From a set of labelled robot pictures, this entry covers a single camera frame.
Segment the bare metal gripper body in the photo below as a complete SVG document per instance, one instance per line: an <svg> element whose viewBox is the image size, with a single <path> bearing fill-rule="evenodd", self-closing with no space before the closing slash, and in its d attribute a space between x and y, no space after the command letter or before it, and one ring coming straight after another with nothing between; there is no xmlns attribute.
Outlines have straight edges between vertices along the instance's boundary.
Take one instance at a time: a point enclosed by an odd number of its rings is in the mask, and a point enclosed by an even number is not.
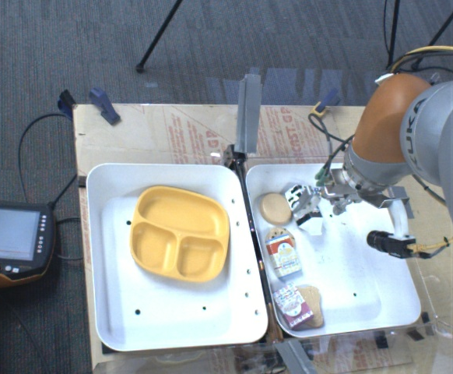
<svg viewBox="0 0 453 374"><path fill-rule="evenodd" d="M319 187L321 197L331 203L334 214L344 213L353 203L387 207L387 197L383 194L386 186L366 179L352 168L324 169L319 176Z"/></svg>

